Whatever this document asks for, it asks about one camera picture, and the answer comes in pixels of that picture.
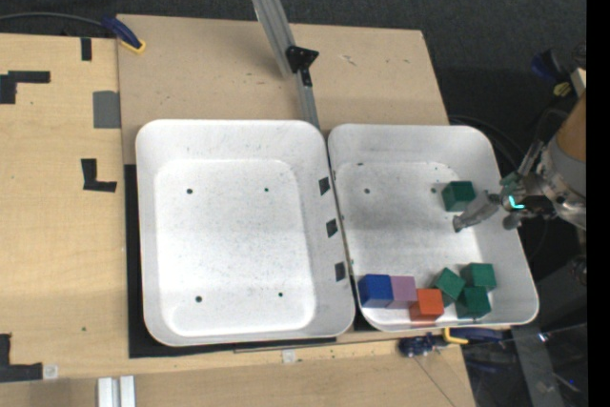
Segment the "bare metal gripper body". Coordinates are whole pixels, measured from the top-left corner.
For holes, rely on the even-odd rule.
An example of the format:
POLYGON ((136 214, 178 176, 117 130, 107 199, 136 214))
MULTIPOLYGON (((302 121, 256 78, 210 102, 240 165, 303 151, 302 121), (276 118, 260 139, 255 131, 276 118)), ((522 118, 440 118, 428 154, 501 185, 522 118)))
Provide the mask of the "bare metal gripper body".
POLYGON ((507 213, 521 211, 522 219, 559 218, 576 228, 586 229, 586 197, 567 186, 559 177, 550 180, 537 174, 509 174, 503 177, 499 198, 507 213))

